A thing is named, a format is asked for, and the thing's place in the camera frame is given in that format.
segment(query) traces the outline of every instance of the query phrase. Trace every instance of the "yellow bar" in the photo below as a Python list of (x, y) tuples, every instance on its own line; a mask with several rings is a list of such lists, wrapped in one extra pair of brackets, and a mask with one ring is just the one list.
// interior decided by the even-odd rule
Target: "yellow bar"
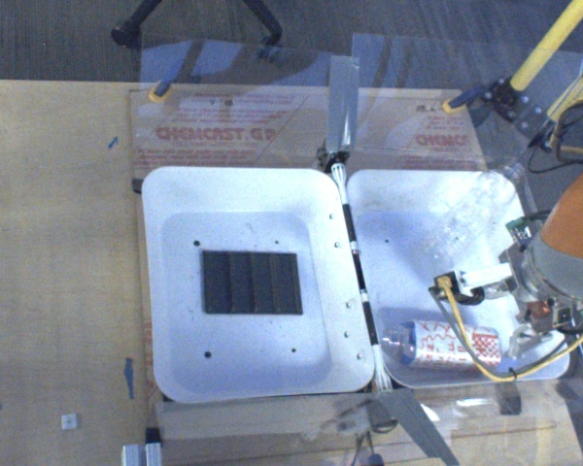
[(510, 84), (516, 91), (524, 91), (530, 85), (582, 19), (583, 0), (572, 0), (512, 77)]
[(562, 93), (562, 95), (546, 111), (546, 115), (557, 122), (566, 107), (583, 95), (583, 77), (578, 78)]

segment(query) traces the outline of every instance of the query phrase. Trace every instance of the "gray floor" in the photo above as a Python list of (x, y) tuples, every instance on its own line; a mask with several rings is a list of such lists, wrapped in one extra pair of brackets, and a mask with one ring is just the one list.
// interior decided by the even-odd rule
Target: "gray floor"
[[(344, 54), (352, 53), (355, 33), (530, 48), (569, 1), (264, 0), (283, 26), (283, 47)], [(110, 30), (139, 2), (0, 0), (0, 79), (138, 81), (139, 51), (120, 49)], [(240, 0), (165, 0), (143, 31), (249, 44), (265, 36)], [(562, 50), (583, 53), (583, 22)], [(384, 78), (377, 85), (390, 85)], [(583, 141), (583, 128), (576, 136)], [(540, 165), (549, 160), (542, 155)], [(529, 175), (538, 207), (552, 205), (579, 171)], [(575, 375), (565, 394), (583, 440), (583, 368)]]

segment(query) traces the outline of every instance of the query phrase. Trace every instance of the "black drain grate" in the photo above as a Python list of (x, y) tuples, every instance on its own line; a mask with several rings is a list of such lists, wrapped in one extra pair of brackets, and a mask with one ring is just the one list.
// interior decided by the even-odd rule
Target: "black drain grate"
[(202, 253), (206, 313), (302, 314), (295, 253)]

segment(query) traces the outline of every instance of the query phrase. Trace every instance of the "blue mark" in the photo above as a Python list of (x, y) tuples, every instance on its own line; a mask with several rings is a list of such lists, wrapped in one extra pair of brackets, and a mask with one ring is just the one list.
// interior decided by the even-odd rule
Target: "blue mark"
[(134, 398), (134, 359), (131, 357), (125, 358), (125, 368), (123, 368), (123, 375), (127, 382), (127, 389), (129, 390), (129, 398)]

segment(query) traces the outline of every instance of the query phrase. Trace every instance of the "black tripod leg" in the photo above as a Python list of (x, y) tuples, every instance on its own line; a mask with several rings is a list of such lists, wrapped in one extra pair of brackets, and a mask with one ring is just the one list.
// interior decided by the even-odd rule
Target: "black tripod leg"
[(143, 0), (128, 20), (120, 22), (112, 31), (113, 40), (122, 47), (133, 48), (138, 44), (140, 25), (162, 0)]
[(281, 39), (283, 34), (283, 28), (276, 18), (270, 13), (268, 8), (265, 6), (262, 0), (242, 0), (251, 12), (255, 14), (257, 19), (263, 24), (268, 31), (270, 31), (269, 38), (265, 41), (265, 45), (273, 46), (276, 45)]

